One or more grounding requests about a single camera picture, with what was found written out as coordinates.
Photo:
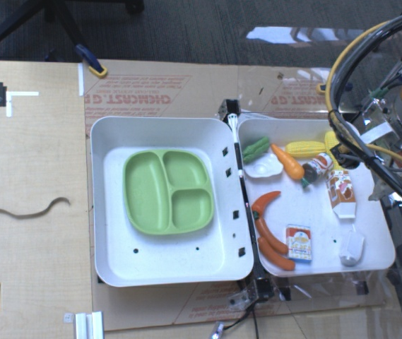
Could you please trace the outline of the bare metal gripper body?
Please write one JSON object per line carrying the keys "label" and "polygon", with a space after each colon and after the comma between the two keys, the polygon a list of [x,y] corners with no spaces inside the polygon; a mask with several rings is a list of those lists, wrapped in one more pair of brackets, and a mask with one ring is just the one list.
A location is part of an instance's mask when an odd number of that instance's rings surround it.
{"label": "bare metal gripper body", "polygon": [[402,99],[373,99],[362,113],[361,140],[402,155]]}

